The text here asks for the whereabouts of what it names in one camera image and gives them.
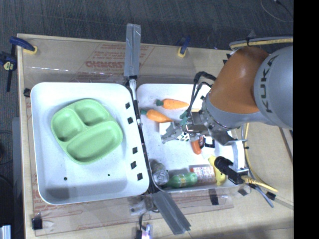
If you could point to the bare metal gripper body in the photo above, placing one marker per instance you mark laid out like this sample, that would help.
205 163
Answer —
197 124

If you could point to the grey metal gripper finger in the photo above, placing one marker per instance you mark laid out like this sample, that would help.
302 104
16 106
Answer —
175 127
172 136

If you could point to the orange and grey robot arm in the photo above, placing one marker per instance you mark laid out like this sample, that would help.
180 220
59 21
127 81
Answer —
239 83

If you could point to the white plastic tray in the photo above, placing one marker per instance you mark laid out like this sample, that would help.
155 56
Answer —
82 183
174 155

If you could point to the orange carrot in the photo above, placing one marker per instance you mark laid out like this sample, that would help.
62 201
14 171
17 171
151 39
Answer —
174 104
158 116

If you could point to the black and white packet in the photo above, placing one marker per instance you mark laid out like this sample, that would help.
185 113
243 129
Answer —
209 142

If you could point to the silver can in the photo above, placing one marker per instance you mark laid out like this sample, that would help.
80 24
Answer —
160 174

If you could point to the green plastic bottle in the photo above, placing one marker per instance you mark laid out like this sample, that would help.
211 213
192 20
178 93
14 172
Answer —
183 180

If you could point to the orange and white packet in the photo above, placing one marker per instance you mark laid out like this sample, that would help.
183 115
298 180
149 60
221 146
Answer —
204 174

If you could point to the yellow banana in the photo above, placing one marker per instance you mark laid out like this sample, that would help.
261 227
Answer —
218 177

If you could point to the green divided plate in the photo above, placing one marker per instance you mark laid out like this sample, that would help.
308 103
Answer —
87 133

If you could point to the brown cardboard board red print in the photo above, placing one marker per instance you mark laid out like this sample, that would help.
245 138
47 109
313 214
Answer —
74 58

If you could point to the black cylinder on white bracket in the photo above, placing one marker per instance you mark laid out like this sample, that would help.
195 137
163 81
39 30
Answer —
228 168

